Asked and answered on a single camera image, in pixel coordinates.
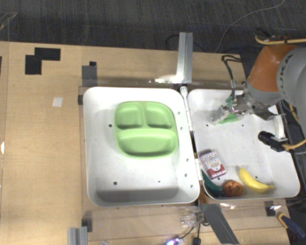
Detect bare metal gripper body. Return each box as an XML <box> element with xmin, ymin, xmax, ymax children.
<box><xmin>229</xmin><ymin>93</ymin><xmax>261</xmax><ymax>119</ymax></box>

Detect black cylinder on white bracket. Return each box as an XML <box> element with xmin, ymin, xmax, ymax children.
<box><xmin>258</xmin><ymin>116</ymin><xmax>289</xmax><ymax>153</ymax></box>

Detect light green toy vegetable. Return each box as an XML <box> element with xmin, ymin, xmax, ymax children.
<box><xmin>216</xmin><ymin>112</ymin><xmax>237</xmax><ymax>125</ymax></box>

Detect dark green toy vegetable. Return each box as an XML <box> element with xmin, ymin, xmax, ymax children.
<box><xmin>200</xmin><ymin>169</ymin><xmax>226</xmax><ymax>198</ymax></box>

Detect yellow banana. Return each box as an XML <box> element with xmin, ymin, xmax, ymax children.
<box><xmin>238</xmin><ymin>166</ymin><xmax>275</xmax><ymax>194</ymax></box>

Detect white plastic tray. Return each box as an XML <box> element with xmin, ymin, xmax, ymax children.
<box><xmin>187</xmin><ymin>88</ymin><xmax>301</xmax><ymax>202</ymax></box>
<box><xmin>82</xmin><ymin>86</ymin><xmax>201</xmax><ymax>208</ymax></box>

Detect white and red carton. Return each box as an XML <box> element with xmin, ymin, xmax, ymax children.
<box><xmin>199</xmin><ymin>150</ymin><xmax>227</xmax><ymax>180</ymax></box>

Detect brown doughnut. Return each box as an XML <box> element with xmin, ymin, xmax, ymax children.
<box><xmin>222</xmin><ymin>179</ymin><xmax>244</xmax><ymax>198</ymax></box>

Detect green divided plate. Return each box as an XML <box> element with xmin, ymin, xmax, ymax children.
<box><xmin>113</xmin><ymin>101</ymin><xmax>180</xmax><ymax>161</ymax></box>

